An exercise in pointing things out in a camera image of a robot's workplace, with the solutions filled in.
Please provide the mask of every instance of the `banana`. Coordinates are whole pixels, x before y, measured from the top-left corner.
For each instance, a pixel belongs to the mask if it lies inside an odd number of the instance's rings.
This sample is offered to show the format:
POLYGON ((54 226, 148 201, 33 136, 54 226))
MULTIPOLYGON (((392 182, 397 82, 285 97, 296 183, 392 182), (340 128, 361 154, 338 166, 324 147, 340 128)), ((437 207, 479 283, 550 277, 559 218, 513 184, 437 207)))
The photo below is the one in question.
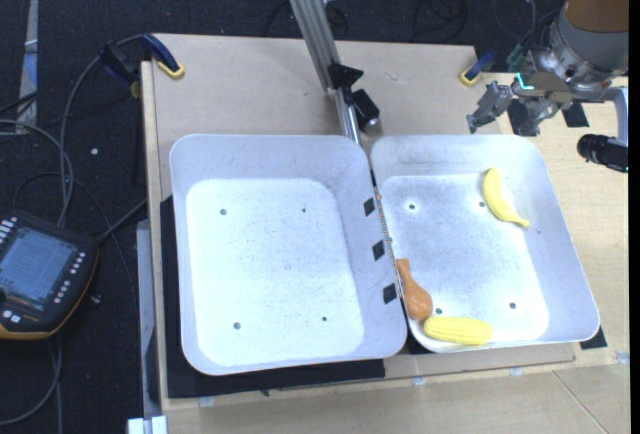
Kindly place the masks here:
POLYGON ((484 199, 489 206, 489 210, 501 221, 514 222, 523 228, 529 227, 529 221, 518 215, 502 196, 502 179, 500 171, 496 167, 492 167, 487 171, 482 184, 482 192, 484 199))

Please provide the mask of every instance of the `yellow corn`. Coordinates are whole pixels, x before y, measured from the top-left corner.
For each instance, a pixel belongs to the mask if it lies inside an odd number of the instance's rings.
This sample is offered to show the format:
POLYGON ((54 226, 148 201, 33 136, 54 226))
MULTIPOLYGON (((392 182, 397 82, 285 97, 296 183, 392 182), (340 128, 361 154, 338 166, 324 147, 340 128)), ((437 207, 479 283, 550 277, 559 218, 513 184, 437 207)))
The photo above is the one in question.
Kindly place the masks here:
POLYGON ((424 334, 445 342, 483 345, 491 339, 493 329, 475 318, 432 316, 424 322, 424 334))

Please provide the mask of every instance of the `white tray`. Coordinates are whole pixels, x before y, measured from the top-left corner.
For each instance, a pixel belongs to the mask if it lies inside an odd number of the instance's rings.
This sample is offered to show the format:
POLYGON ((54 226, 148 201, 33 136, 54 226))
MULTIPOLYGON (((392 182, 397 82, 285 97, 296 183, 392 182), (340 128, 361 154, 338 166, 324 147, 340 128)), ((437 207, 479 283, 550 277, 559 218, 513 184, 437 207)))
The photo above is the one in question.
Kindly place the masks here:
POLYGON ((546 166, 536 146, 512 135, 388 136, 371 151, 395 258, 408 258, 434 314, 487 321, 483 346, 412 334, 434 352, 572 342, 600 319, 546 166), (482 180, 502 171, 505 195, 528 229, 499 221, 482 180))
POLYGON ((182 348, 196 370, 376 359, 404 345, 359 146, 194 134, 174 144, 170 166, 182 348))

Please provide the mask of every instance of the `screen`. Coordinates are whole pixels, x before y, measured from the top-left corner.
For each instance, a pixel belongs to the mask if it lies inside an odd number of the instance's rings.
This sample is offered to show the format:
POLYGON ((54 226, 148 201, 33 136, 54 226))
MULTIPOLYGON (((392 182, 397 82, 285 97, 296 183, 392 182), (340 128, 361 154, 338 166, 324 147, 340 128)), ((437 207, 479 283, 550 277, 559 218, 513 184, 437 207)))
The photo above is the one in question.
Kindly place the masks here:
POLYGON ((0 260, 0 286, 42 309, 60 273, 77 248, 29 228, 20 228, 0 260))

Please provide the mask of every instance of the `yellow banana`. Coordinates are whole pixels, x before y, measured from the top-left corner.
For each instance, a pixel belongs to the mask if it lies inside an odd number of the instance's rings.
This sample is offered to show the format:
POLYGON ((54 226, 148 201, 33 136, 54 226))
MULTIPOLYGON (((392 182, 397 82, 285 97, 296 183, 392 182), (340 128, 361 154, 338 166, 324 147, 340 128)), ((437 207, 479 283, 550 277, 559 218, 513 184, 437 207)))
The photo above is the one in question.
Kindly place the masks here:
POLYGON ((429 317, 422 327, 430 338, 464 345, 483 345, 493 336, 491 325, 475 318, 429 317))
POLYGON ((482 192, 484 193, 484 199, 489 206, 489 210, 493 212, 501 221, 514 222, 519 224, 523 228, 529 227, 529 221, 523 219, 518 215, 502 196, 502 179, 500 177, 500 171, 496 167, 492 167, 487 171, 482 184, 482 192))

